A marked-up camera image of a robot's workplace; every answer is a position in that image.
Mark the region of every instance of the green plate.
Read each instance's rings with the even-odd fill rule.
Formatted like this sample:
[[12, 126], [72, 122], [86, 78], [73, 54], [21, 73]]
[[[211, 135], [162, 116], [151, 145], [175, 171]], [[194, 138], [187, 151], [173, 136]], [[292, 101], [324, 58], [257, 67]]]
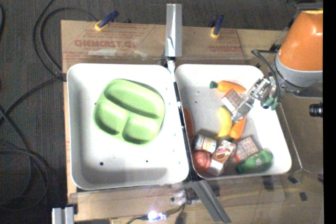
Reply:
[[159, 133], [165, 115], [164, 100], [154, 89], [125, 79], [112, 80], [93, 112], [95, 123], [115, 138], [143, 145]]

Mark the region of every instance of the yellow banana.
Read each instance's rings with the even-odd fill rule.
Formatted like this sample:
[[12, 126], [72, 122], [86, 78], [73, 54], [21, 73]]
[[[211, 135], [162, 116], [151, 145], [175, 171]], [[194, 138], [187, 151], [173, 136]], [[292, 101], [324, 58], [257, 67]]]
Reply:
[[221, 116], [220, 118], [222, 120], [222, 126], [220, 127], [220, 131], [217, 137], [224, 137], [229, 134], [232, 128], [231, 113], [227, 108], [222, 106], [219, 108], [219, 115]]

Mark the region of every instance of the dark wood floor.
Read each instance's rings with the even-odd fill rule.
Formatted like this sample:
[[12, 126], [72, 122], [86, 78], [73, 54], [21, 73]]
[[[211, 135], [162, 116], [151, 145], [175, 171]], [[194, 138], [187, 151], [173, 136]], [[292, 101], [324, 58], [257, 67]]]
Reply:
[[[58, 68], [43, 52], [39, 33], [41, 30], [46, 51], [61, 66], [60, 20], [94, 20], [86, 12], [70, 8], [86, 10], [97, 19], [118, 10], [116, 22], [129, 19], [131, 23], [165, 24], [166, 4], [180, 3], [185, 26], [206, 27], [213, 14], [222, 13], [227, 28], [282, 30], [295, 14], [295, 3], [323, 0], [54, 0], [45, 10], [50, 1], [0, 0], [0, 109], [15, 127], [0, 115], [0, 223], [51, 223], [51, 208], [67, 203], [62, 81], [53, 79], [51, 72], [56, 73]], [[44, 161], [49, 186], [40, 203], [17, 211], [39, 200], [45, 181], [44, 170], [39, 172], [22, 153], [25, 148], [21, 139], [29, 152]], [[13, 148], [4, 143], [21, 151], [9, 152]], [[11, 200], [24, 189], [24, 197]]]

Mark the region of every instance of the green bottle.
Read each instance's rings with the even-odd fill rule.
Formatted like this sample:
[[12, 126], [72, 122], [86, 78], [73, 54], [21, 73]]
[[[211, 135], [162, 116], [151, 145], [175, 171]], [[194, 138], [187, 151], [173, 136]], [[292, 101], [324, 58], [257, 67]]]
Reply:
[[260, 173], [269, 169], [272, 165], [273, 154], [269, 150], [261, 150], [236, 166], [239, 174]]

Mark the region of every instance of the orange carrot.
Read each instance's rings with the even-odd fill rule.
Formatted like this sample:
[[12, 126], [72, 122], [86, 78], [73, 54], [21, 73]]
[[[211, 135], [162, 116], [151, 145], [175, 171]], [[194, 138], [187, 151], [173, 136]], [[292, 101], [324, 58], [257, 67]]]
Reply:
[[237, 121], [231, 128], [229, 136], [234, 139], [239, 139], [244, 131], [246, 122], [246, 116], [243, 117], [240, 121]]
[[187, 129], [188, 138], [192, 139], [194, 137], [194, 121], [193, 117], [187, 108], [183, 108], [183, 114], [185, 119], [185, 127]]
[[210, 88], [211, 89], [217, 88], [218, 91], [220, 92], [228, 92], [231, 89], [234, 89], [238, 93], [246, 91], [246, 89], [243, 86], [233, 83], [233, 82], [225, 81], [225, 80], [222, 80], [218, 83], [214, 81], [210, 82]]

